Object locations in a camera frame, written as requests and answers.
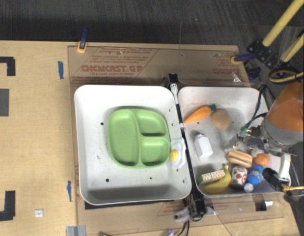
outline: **wooden table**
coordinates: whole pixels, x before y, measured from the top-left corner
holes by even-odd
[[[0,89],[9,89],[8,117],[0,117],[0,211],[5,192],[15,191],[15,216],[0,222],[0,236],[65,235],[67,226],[79,224],[67,51],[76,44],[0,41],[0,56],[16,60],[16,76],[7,76],[6,64],[0,63]],[[63,62],[63,79],[58,61]],[[290,205],[283,199],[280,203],[281,218],[192,224],[189,235],[298,235]],[[43,209],[42,217],[35,217],[36,209]]]

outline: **orange carrot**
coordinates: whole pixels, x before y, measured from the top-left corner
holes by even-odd
[[[200,120],[207,118],[211,114],[211,108],[208,106],[204,106],[193,112],[187,119],[185,119],[184,123],[190,123],[192,121]]]

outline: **yellow banana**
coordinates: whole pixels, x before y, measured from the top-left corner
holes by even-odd
[[[220,180],[210,183],[205,186],[205,192],[209,194],[218,194],[224,191],[230,183],[231,174],[228,170],[228,165],[224,165],[225,176],[223,176]]]

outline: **white square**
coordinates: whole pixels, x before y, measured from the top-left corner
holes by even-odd
[[[35,217],[43,217],[44,216],[44,210],[43,209],[36,209],[35,210]]]

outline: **sausage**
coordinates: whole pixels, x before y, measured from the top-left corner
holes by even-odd
[[[233,150],[228,153],[227,160],[230,163],[250,168],[252,166],[253,158],[251,155],[240,150]]]

